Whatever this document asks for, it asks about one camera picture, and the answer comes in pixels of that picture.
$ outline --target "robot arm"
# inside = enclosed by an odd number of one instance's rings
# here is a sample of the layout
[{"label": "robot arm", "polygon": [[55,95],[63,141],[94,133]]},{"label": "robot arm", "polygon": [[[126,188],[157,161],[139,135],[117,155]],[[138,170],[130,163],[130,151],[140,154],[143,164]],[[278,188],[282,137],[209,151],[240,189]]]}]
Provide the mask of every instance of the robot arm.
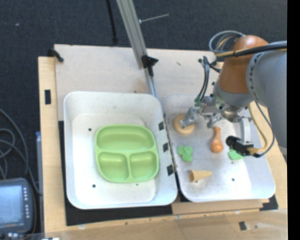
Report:
[{"label": "robot arm", "polygon": [[[213,96],[205,97],[201,109],[195,110],[203,115],[214,111],[208,127],[214,121],[227,119],[238,122],[238,113],[252,101],[267,107],[273,133],[280,151],[287,154],[287,42],[268,44],[260,37],[242,35],[237,39],[232,51],[252,51],[242,56],[229,56],[224,64]],[[185,127],[194,122],[195,111],[190,109],[180,124]]]}]

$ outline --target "green plate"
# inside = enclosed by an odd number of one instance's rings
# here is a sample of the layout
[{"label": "green plate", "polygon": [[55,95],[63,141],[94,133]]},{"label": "green plate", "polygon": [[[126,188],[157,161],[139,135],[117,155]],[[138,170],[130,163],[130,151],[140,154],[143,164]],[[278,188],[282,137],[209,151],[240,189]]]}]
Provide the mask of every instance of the green plate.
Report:
[{"label": "green plate", "polygon": [[101,127],[95,134],[94,150],[98,170],[109,182],[144,182],[154,178],[159,171],[155,137],[141,125]]}]

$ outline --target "toy ice cream cone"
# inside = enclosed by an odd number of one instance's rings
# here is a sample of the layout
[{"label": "toy ice cream cone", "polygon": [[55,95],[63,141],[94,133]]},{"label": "toy ice cream cone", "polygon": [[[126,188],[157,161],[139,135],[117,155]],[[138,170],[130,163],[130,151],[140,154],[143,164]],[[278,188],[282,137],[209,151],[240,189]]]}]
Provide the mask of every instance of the toy ice cream cone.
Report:
[{"label": "toy ice cream cone", "polygon": [[189,179],[191,182],[197,182],[203,178],[210,177],[212,175],[212,171],[209,170],[191,170]]}]

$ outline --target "black bracket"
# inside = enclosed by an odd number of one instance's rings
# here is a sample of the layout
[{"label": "black bracket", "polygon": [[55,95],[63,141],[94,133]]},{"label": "black bracket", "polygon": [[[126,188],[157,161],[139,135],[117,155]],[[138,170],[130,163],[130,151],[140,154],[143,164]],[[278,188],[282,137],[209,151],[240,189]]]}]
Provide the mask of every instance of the black bracket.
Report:
[{"label": "black bracket", "polygon": [[149,57],[148,55],[143,55],[141,57],[143,67],[148,69],[149,75],[154,76],[153,66],[159,61],[157,58]]},{"label": "black bracket", "polygon": [[64,62],[64,58],[60,56],[60,54],[53,48],[50,48],[47,53],[48,57],[56,57],[59,62]]}]

